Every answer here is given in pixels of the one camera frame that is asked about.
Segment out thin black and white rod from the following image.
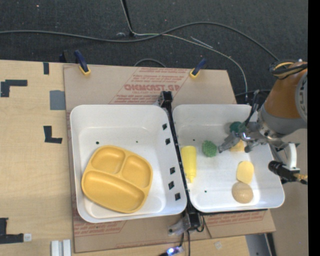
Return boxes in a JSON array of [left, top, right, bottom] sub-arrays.
[[165, 104, 200, 237]]

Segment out green grapes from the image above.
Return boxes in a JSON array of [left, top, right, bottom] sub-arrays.
[[201, 139, 218, 158]]

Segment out brown cardboard board red print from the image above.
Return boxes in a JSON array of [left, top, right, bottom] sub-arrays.
[[62, 64, 277, 254]]

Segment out black cylinder on white bracket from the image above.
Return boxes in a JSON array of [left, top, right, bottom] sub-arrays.
[[268, 142, 301, 185]]

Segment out beige round bread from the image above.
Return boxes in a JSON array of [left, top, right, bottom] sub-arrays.
[[231, 181, 254, 204]]

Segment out black block with thin wires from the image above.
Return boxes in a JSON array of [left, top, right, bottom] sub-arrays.
[[187, 211, 204, 230], [159, 90, 174, 109]]

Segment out yellow cheese wedge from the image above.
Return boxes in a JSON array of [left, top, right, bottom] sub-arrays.
[[229, 139, 246, 153]]

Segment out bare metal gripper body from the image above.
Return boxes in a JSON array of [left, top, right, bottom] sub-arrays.
[[240, 121, 289, 150]]

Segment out white plastic tray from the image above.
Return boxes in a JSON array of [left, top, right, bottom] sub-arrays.
[[172, 103, 286, 214], [69, 104, 188, 224]]

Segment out yellow divided plate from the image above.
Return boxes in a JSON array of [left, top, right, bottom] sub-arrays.
[[80, 144, 154, 214]]

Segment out pale yellow oval slice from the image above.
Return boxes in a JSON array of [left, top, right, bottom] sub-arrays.
[[236, 160, 255, 185]]

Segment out yellow squeeze bottle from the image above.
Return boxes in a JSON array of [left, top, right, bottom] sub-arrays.
[[180, 145, 198, 184]]

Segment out dark green broccoli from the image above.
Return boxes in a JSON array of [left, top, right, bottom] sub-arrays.
[[229, 121, 247, 134]]

